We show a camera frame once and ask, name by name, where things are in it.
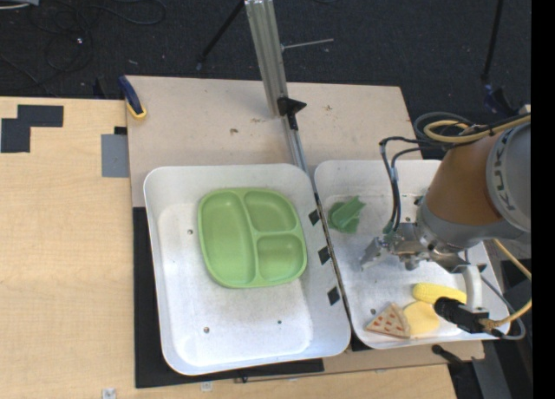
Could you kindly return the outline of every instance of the white tray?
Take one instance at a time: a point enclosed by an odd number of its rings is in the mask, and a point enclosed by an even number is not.
[[[427,191],[440,162],[437,160],[399,160],[399,186],[402,199],[402,217],[414,221],[414,201]],[[451,274],[433,262],[421,262],[408,271],[396,256],[391,254],[377,265],[361,271],[360,257],[375,236],[381,235],[392,209],[391,186],[385,166],[380,160],[331,160],[320,164],[315,172],[318,195],[324,213],[337,201],[346,201],[358,195],[366,203],[361,211],[360,223],[355,234],[329,229],[330,240],[337,262],[339,278],[349,306],[353,331],[366,345],[387,349],[424,343],[442,343],[460,340],[484,340],[492,336],[486,333],[469,334],[456,325],[440,318],[440,326],[426,334],[398,339],[366,331],[365,325],[389,302],[404,307],[415,299],[412,288],[419,282],[430,282],[465,290],[460,274]],[[486,249],[482,244],[468,250],[469,259],[475,264],[487,264],[482,273],[497,289]],[[505,304],[483,285],[483,302],[491,318],[503,318],[508,314]],[[507,332],[509,324],[500,329]]]
[[[288,197],[301,219],[308,263],[300,278],[264,288],[225,288],[210,277],[200,249],[197,209],[215,189],[264,187]],[[145,179],[164,358],[177,372],[201,375],[343,352],[350,324],[309,177],[288,164],[159,167]]]

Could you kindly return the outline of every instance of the blue and yellow tool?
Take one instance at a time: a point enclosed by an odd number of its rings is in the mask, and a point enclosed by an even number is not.
[[[145,118],[147,116],[147,110],[140,104],[137,93],[124,75],[118,78],[118,86],[125,96],[127,101],[127,110],[131,113],[131,115],[137,120]]]

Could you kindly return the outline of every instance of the green plate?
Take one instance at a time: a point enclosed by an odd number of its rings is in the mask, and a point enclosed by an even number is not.
[[[277,191],[213,191],[200,201],[198,215],[206,268],[223,286],[284,284],[306,268],[306,244],[297,211]]]

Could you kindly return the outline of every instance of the black clamp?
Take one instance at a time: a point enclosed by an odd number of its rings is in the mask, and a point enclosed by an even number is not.
[[[298,131],[297,118],[295,114],[301,109],[306,107],[306,103],[302,101],[293,100],[289,97],[279,97],[277,99],[277,109],[279,114],[283,117],[287,115],[287,121],[289,122],[289,127]]]

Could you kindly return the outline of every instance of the toy pizza slice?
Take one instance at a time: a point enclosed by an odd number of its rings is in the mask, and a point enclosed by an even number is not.
[[[410,338],[410,325],[402,308],[392,302],[365,327],[366,331],[403,339]]]

